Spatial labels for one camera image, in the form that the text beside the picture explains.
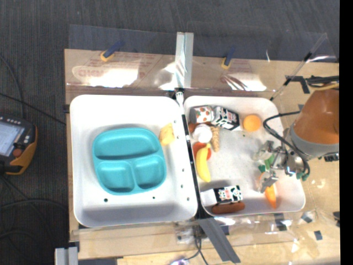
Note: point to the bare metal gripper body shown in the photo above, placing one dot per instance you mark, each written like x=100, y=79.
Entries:
x=291, y=161

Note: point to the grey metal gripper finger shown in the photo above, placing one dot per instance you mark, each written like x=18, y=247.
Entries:
x=268, y=183
x=264, y=150

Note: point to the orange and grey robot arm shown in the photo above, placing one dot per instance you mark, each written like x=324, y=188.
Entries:
x=317, y=120

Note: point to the orange carrot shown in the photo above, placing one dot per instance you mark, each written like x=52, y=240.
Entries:
x=271, y=197

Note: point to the white plastic tray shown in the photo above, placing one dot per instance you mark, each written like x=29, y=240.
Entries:
x=237, y=161
x=129, y=211

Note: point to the orange toy fruit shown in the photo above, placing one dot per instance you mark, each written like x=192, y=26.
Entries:
x=251, y=122

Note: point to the white cow print carton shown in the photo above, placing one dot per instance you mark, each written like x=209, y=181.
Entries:
x=227, y=194

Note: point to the brown sausage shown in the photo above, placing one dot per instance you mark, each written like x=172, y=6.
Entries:
x=228, y=207

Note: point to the black and white cow carton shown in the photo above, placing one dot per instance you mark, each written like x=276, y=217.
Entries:
x=227, y=118

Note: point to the brown cardboard board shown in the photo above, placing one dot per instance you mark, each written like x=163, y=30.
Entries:
x=317, y=217

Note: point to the yellow banana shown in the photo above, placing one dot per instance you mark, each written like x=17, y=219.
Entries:
x=202, y=164

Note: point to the red toy food piece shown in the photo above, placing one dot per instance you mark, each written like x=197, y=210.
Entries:
x=196, y=148

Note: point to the white strawberry print carton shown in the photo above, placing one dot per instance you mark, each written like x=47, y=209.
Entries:
x=203, y=114

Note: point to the brown toy food piece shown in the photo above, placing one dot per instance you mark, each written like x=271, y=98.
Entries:
x=191, y=127

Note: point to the yellow toy food piece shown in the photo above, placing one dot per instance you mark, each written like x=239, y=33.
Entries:
x=166, y=134

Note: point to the blue divided plate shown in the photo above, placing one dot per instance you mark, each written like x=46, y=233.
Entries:
x=127, y=159

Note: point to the black cylinder on white bracket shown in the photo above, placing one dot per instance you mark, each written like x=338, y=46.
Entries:
x=331, y=157

